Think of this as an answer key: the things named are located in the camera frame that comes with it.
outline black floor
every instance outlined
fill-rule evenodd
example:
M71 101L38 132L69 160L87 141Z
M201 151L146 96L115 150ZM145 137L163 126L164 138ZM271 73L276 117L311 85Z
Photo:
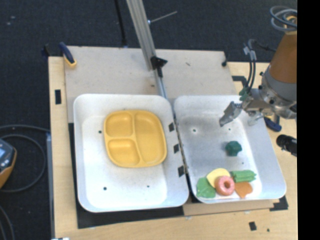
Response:
M224 51L229 61L246 61L243 43L256 39L276 48L283 33L271 26L269 9L297 9L298 0L143 0L150 20L177 11L151 24L156 49ZM138 40L125 0L119 0L128 46ZM120 47L122 35L114 0L0 0L0 126L24 124L50 128L48 67L41 50L48 44L59 55L58 43ZM259 62L269 62L271 51L257 50ZM0 137L19 133L46 149L46 134L36 130L3 130ZM30 183L42 169L34 143L7 139L18 151L16 166L5 189ZM48 240L50 233L47 170L32 188L0 192L17 240ZM8 239L10 228L0 222Z

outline yellow divided plate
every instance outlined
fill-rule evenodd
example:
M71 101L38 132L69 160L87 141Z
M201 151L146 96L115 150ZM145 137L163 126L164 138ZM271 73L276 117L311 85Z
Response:
M146 110L121 110L104 120L109 158L120 167L150 167L162 163L167 144L159 118Z

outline black bracket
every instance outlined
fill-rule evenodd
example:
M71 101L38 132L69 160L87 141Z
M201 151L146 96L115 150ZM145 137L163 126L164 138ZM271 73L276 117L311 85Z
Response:
M162 78L164 76L164 74L162 73L162 67L165 64L167 64L168 61L163 58L158 58L156 56L151 57L150 60L151 60L152 68L154 70L157 70L158 76Z

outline white tray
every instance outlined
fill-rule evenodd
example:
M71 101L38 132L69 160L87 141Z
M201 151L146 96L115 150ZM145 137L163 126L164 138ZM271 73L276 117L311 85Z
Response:
M161 121L167 144L165 160L156 166L123 168L108 157L103 123L121 110L147 110ZM189 196L184 165L170 103L158 95L82 94L74 101L74 138L78 200L90 212L169 208L183 205Z
M239 102L238 95L181 96L174 102L177 130L183 146L185 163L192 192L197 196L197 182L217 168L228 171L252 170L257 176L251 182L253 192L241 199L235 192L230 196L207 199L207 204L247 200L281 198L286 183L275 155L263 119L248 126L249 116L244 111L232 122L220 127L219 119L231 101ZM225 146L238 141L242 151L227 156Z

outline toy donut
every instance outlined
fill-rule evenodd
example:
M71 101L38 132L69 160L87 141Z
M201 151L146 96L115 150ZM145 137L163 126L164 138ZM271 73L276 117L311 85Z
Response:
M235 191L235 182L229 176L220 176L214 181L215 190L221 196L230 196Z

